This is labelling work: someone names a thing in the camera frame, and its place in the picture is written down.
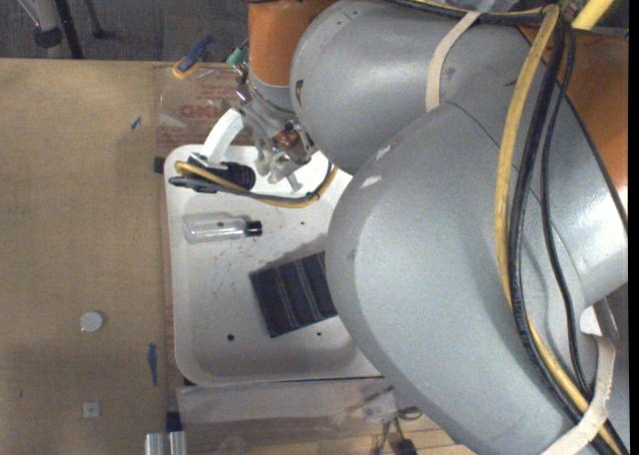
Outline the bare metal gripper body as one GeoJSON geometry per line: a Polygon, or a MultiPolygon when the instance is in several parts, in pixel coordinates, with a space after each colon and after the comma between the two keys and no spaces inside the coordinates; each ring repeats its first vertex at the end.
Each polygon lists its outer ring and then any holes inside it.
{"type": "Polygon", "coordinates": [[[306,164],[318,146],[291,110],[258,95],[238,93],[245,131],[256,144],[282,152],[298,165],[306,164]]]}

